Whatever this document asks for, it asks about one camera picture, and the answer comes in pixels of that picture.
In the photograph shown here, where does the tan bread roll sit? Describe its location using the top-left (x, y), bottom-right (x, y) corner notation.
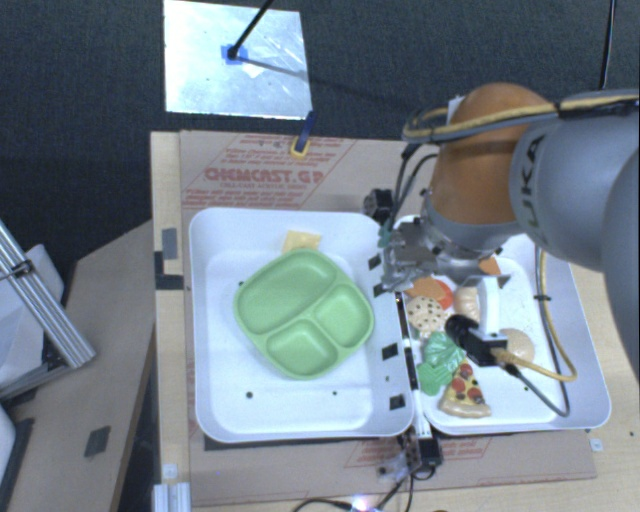
top-left (453, 285), bottom-right (482, 324)

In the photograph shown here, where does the thin black and white rod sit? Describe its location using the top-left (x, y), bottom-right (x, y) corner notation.
top-left (396, 291), bottom-right (427, 437)

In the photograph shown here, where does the pizza slice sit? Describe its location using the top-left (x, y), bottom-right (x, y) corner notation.
top-left (438, 361), bottom-right (493, 419)

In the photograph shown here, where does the chocolate chip biscuit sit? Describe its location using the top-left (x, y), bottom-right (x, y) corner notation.
top-left (405, 295), bottom-right (450, 340)

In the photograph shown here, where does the yellow square cracker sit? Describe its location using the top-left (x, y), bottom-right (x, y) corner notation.
top-left (281, 229), bottom-right (323, 254)

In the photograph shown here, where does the green divided plate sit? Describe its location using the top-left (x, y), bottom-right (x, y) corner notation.
top-left (233, 247), bottom-right (377, 382)

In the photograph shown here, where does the black cylinder on white bracket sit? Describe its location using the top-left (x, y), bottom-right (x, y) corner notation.
top-left (444, 274), bottom-right (512, 369)

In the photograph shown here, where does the white plastic tray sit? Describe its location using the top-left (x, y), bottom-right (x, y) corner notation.
top-left (188, 206), bottom-right (417, 444)
top-left (393, 214), bottom-right (613, 437)

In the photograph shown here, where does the orange and red round toy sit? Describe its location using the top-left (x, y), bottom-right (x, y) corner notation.
top-left (404, 277), bottom-right (455, 310)

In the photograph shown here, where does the tan round bread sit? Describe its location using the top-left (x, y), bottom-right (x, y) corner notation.
top-left (498, 327), bottom-right (536, 365)

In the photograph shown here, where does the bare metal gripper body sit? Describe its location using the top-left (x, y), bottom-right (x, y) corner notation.
top-left (399, 233), bottom-right (482, 282)

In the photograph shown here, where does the brown cardboard board red print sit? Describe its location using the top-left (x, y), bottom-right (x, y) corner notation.
top-left (178, 129), bottom-right (599, 507)

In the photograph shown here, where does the green broccoli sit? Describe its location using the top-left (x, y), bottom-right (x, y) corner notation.
top-left (416, 330), bottom-right (467, 397)

